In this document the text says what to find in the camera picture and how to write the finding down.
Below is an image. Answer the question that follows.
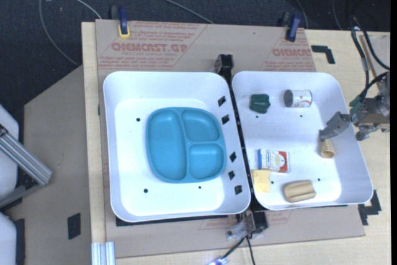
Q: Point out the green toy bell pepper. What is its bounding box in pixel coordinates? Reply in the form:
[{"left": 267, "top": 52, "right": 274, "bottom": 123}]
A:
[{"left": 249, "top": 93, "right": 272, "bottom": 114}]

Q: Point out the white plastic tray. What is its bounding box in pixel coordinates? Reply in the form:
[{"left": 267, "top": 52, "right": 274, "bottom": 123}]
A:
[
  {"left": 231, "top": 70, "right": 375, "bottom": 212},
  {"left": 102, "top": 70, "right": 252, "bottom": 223}
]

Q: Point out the blue divided plate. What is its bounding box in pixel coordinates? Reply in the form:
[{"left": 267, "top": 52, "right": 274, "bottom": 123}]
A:
[{"left": 145, "top": 106, "right": 227, "bottom": 184}]

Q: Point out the brown cardboard board red print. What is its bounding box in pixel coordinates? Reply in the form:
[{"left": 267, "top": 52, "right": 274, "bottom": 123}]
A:
[{"left": 94, "top": 19, "right": 366, "bottom": 259}]

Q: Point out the small white can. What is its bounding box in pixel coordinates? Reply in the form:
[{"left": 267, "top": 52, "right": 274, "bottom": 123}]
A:
[{"left": 283, "top": 89, "right": 313, "bottom": 109}]

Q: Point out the black block with thin wires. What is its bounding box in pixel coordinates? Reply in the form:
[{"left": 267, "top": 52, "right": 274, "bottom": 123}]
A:
[
  {"left": 213, "top": 53, "right": 234, "bottom": 76},
  {"left": 245, "top": 210, "right": 269, "bottom": 240}
]

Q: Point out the white and red carton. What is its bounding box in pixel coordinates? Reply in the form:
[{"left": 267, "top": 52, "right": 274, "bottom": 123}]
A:
[{"left": 257, "top": 148, "right": 292, "bottom": 174}]

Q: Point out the yellow toy cheese slice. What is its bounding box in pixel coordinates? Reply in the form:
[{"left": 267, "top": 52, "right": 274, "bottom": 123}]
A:
[{"left": 250, "top": 168, "right": 272, "bottom": 195}]

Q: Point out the tan toy bread bun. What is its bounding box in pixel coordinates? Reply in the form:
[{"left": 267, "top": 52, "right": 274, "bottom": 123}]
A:
[{"left": 282, "top": 179, "right": 318, "bottom": 204}]

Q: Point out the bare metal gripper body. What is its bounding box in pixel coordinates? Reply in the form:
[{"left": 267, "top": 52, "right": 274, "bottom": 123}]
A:
[{"left": 351, "top": 71, "right": 391, "bottom": 133}]

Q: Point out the tan toy ice cream cone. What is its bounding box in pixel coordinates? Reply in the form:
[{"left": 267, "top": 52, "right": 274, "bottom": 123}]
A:
[{"left": 319, "top": 137, "right": 336, "bottom": 159}]

